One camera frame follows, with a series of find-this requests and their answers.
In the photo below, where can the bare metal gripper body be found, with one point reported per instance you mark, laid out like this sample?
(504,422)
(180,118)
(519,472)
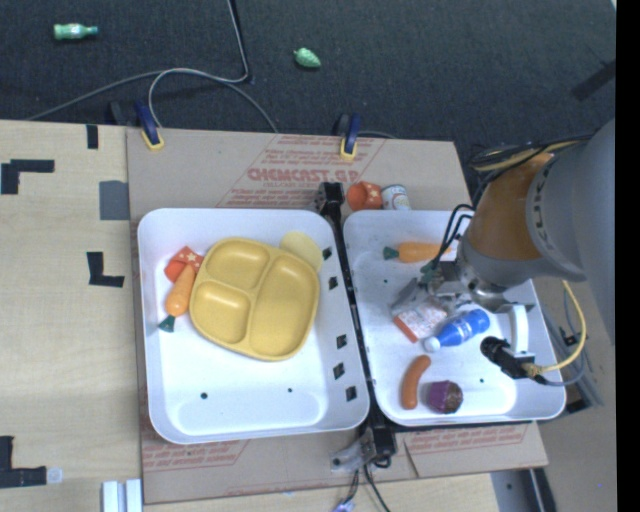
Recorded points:
(452,280)

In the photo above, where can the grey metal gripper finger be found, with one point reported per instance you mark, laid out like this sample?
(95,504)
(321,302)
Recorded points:
(456,302)
(407,296)

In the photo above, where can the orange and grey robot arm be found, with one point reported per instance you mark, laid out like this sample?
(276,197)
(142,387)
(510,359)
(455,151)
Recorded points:
(505,225)

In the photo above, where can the blue bottle with white cap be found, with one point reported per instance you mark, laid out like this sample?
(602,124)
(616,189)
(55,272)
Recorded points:
(462,329)

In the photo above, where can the orange and white carton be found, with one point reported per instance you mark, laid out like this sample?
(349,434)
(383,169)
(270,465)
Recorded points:
(420,322)

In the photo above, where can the white plastic tray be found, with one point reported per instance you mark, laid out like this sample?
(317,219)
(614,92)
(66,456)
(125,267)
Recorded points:
(250,395)
(380,320)

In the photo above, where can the orange carrot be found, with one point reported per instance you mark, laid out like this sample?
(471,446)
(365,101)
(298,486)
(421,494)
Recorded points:
(180,295)
(417,252)

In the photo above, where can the orange sausage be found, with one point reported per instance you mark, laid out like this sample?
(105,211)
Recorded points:
(412,382)

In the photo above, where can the white can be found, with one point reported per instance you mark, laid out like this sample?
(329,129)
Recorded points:
(396,198)

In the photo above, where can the orange cup with star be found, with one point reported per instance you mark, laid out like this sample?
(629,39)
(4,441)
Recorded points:
(362,196)

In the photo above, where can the pale yellow round chip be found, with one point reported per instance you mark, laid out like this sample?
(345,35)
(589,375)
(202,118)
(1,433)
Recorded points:
(306,247)

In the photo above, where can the yellow divided plate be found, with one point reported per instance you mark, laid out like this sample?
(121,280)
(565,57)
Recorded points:
(260,300)

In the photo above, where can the red packet with stars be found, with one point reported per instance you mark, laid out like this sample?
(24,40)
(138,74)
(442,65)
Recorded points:
(186,256)

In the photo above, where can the brown cardboard board, red print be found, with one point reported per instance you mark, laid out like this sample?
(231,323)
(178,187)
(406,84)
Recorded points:
(210,170)

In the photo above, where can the green toy vegetable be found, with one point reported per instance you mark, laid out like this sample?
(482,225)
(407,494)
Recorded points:
(306,58)

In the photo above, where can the green bottle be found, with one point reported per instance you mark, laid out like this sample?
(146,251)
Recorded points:
(72,31)

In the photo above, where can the black cylinder on white bracket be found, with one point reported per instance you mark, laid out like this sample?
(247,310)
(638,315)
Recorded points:
(502,352)

